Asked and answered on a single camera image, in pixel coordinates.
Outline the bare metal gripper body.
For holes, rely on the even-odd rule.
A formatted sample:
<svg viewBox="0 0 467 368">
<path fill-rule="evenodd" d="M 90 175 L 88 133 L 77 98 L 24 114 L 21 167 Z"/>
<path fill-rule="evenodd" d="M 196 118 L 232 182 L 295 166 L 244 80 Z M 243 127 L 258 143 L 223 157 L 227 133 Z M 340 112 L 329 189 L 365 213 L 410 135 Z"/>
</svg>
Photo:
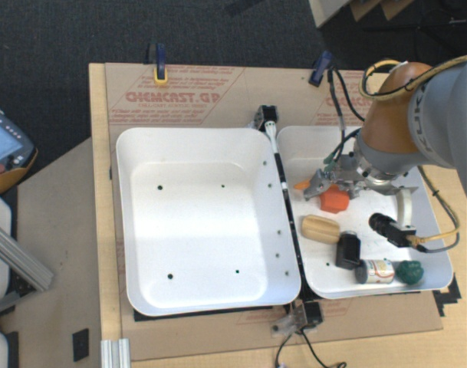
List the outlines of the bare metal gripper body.
<svg viewBox="0 0 467 368">
<path fill-rule="evenodd" d="M 384 196 L 396 195 L 402 189 L 393 184 L 396 176 L 381 173 L 364 158 L 359 159 L 355 155 L 342 155 L 331 172 L 333 184 L 340 190 L 344 182 L 359 182 L 363 186 L 362 191 L 372 190 Z"/>
</svg>

